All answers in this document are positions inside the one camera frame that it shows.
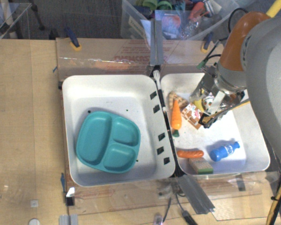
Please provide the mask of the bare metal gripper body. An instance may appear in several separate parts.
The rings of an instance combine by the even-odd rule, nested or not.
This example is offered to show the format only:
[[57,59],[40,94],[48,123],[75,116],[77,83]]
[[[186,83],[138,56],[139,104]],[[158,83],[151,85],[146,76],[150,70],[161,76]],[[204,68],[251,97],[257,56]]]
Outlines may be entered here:
[[197,86],[198,92],[200,88],[203,88],[205,90],[205,94],[217,94],[219,91],[215,84],[217,78],[217,67],[214,65],[210,67],[204,65],[200,68],[200,70],[204,73],[204,75]]

